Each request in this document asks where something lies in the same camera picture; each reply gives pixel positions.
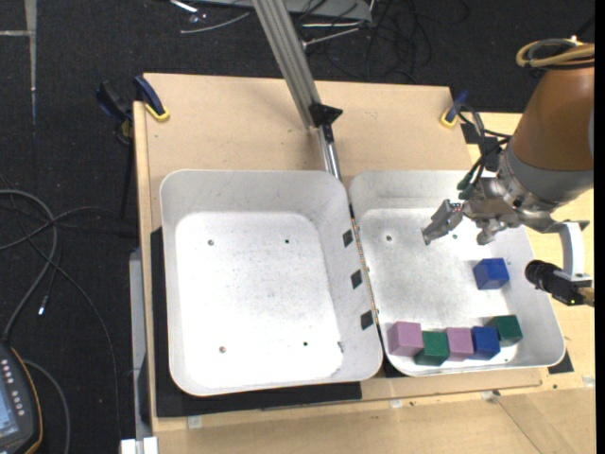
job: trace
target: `black bracket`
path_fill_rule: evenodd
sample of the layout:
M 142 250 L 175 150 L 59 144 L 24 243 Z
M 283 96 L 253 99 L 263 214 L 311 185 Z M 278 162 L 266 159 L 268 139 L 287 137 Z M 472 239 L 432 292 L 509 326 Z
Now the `black bracket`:
M 332 133 L 332 123 L 342 114 L 342 110 L 339 108 L 333 108 L 332 106 L 326 106 L 325 104 L 313 103 L 309 106 L 311 117 L 313 118 L 313 124 L 318 128 L 323 129 L 323 135 L 325 141 L 328 143 L 334 143 L 334 134 Z

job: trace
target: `screen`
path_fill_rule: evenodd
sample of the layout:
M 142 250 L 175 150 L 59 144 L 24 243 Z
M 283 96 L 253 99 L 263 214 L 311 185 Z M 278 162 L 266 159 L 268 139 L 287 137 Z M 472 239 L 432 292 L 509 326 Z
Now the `screen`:
M 1 383 L 0 381 L 0 439 L 19 430 L 14 422 L 14 414 L 9 410 L 10 403 L 7 392 Z

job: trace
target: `black device with screen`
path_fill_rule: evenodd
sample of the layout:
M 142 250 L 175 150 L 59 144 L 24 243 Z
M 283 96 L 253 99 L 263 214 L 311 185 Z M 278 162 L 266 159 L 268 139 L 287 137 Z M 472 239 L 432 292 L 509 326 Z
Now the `black device with screen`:
M 34 385 L 17 353 L 0 342 L 0 454 L 30 454 L 42 440 Z

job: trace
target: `blue block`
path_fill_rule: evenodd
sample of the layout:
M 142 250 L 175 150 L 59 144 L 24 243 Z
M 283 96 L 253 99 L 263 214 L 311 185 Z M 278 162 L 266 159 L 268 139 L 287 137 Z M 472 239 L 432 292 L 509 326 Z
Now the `blue block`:
M 498 330 L 493 326 L 474 326 L 471 335 L 475 352 L 470 359 L 490 359 L 500 353 Z
M 476 286 L 479 289 L 499 289 L 509 281 L 509 271 L 504 259 L 483 259 L 473 267 Z

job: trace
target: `green block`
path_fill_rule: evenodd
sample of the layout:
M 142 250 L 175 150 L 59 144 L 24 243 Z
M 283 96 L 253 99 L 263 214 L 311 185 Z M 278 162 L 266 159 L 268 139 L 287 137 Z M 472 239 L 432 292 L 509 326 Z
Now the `green block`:
M 418 365 L 438 367 L 450 357 L 447 335 L 441 331 L 423 331 L 424 348 L 414 357 Z
M 523 338 L 519 320 L 514 314 L 507 316 L 494 316 L 488 326 L 493 326 L 498 330 L 498 338 L 501 346 L 512 346 Z

